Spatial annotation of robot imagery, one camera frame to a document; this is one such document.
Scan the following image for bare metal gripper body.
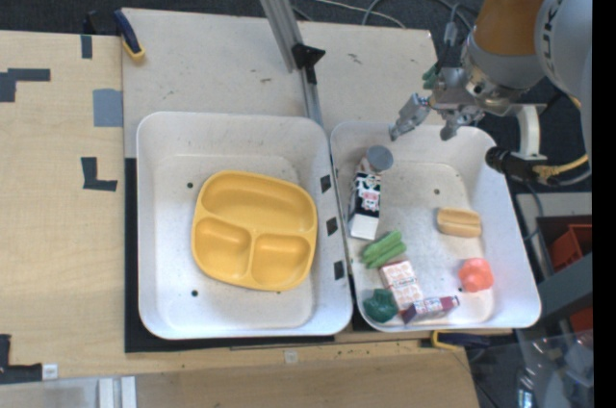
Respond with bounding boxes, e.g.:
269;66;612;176
429;62;526;116

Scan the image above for small grey can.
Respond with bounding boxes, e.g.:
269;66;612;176
359;144;395;176

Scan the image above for black and white milk carton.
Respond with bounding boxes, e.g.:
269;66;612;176
346;171;383;242

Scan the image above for tan hot dog bun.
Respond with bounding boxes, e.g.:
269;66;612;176
435;206;483;239

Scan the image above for white plastic tray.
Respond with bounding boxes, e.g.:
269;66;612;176
136;111;354;341
329;120;543;333

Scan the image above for green pea pods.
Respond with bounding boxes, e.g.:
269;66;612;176
361;230;408;270

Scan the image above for orange toy fruit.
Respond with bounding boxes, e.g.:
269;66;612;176
457;257;496;294

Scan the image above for pink and white carton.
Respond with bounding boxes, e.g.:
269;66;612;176
378;260;425;312

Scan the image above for yellow divided plate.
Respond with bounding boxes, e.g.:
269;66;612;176
191;169;320;293

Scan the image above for dark green broccoli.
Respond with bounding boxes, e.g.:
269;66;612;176
362;288;399;324

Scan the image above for pale flat board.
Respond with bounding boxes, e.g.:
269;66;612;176
121;7;514;352

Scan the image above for black cylinder on white bracket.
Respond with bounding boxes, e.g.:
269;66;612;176
484;103;551;186

